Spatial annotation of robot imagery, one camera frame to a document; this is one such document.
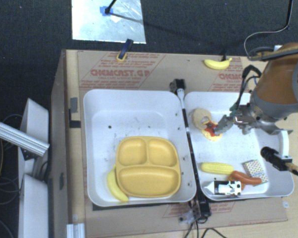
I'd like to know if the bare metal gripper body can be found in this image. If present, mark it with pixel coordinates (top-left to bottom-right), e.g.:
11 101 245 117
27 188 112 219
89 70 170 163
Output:
232 104 280 135

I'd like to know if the yellow and red pizza slice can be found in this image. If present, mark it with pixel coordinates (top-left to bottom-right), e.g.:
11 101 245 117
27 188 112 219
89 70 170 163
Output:
201 119 224 142

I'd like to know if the white plastic tray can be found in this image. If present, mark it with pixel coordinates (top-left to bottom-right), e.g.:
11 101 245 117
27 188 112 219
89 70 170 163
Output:
183 91 295 202
83 88 198 207

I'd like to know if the beige biscuit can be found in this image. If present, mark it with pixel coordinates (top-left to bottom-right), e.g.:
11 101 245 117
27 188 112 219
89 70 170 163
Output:
191 108 213 131

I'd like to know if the thin black and white rod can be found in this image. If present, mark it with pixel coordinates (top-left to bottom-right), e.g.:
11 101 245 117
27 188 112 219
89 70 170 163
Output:
177 88 207 205

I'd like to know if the yellow corn cob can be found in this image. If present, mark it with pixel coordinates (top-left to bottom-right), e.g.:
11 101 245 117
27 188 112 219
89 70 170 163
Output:
201 162 235 176

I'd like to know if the yellow patterned carton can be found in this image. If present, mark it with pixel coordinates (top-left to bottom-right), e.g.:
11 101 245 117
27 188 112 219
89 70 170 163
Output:
242 159 269 183

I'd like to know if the orange sausage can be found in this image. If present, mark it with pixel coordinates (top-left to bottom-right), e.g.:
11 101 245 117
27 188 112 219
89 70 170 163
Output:
227 170 262 190

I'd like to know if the yellow banana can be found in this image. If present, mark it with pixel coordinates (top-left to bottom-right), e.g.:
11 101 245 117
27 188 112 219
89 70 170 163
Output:
106 164 130 203
204 57 233 71

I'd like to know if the yellow divided plate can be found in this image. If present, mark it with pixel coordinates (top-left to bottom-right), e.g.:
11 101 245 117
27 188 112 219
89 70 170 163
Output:
115 135 182 199

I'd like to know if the brown cardboard board red print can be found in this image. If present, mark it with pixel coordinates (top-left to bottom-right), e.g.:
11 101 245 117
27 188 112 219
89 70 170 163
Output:
76 50 289 231

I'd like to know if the black cylinder on white bracket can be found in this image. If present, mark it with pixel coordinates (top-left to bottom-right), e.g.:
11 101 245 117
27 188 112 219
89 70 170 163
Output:
260 129 294 172

